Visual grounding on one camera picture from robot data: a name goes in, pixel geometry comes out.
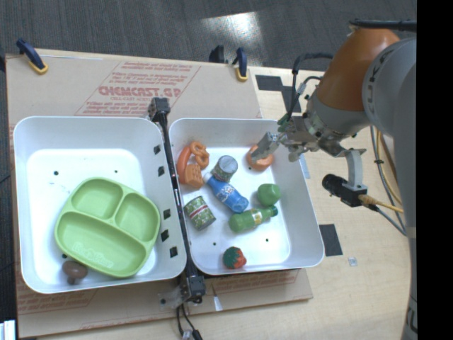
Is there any brown mushroom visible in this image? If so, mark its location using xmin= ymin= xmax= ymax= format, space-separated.
xmin=62 ymin=259 xmax=89 ymax=286

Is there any orange sausage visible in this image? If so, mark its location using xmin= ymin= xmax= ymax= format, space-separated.
xmin=176 ymin=145 xmax=194 ymax=184

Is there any orange waffle biscuit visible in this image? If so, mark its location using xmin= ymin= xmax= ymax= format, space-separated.
xmin=186 ymin=162 xmax=204 ymax=191

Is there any red and green strawberry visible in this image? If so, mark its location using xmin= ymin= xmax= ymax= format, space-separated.
xmin=222 ymin=246 xmax=248 ymax=271

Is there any orange round toy food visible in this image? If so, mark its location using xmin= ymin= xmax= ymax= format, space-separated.
xmin=246 ymin=144 xmax=275 ymax=172

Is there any green can with red stripe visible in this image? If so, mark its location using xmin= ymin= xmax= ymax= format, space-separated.
xmin=183 ymin=195 xmax=217 ymax=232

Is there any black block with thin wires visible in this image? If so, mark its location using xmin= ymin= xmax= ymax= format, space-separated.
xmin=147 ymin=96 xmax=172 ymax=123
xmin=180 ymin=274 xmax=207 ymax=303

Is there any green pepper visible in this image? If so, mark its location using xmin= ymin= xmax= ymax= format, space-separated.
xmin=256 ymin=183 xmax=282 ymax=207

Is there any white plastic tray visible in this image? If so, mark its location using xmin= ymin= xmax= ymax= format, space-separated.
xmin=168 ymin=118 xmax=326 ymax=277
xmin=13 ymin=115 xmax=188 ymax=295

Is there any brown cardboard board red print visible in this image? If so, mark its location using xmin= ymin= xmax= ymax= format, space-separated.
xmin=5 ymin=47 xmax=314 ymax=340

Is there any orange pretzel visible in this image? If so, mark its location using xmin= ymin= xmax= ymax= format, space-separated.
xmin=188 ymin=140 xmax=211 ymax=170

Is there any green bottle with yellow label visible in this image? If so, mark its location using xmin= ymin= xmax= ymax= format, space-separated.
xmin=228 ymin=205 xmax=280 ymax=234

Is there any blue bottle with white cap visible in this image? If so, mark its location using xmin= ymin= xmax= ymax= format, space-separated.
xmin=202 ymin=172 xmax=250 ymax=214

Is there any thin black and white rod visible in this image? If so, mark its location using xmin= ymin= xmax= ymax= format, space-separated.
xmin=156 ymin=112 xmax=200 ymax=280

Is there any black cylinder on white bracket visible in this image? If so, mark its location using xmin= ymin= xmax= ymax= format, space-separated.
xmin=321 ymin=147 xmax=369 ymax=208

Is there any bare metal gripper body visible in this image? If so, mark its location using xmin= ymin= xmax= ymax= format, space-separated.
xmin=278 ymin=113 xmax=346 ymax=156

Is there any green can with grey lid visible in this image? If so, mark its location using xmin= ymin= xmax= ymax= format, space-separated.
xmin=211 ymin=154 xmax=239 ymax=183

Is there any green divided plate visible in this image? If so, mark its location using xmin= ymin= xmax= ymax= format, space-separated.
xmin=53 ymin=176 xmax=162 ymax=280

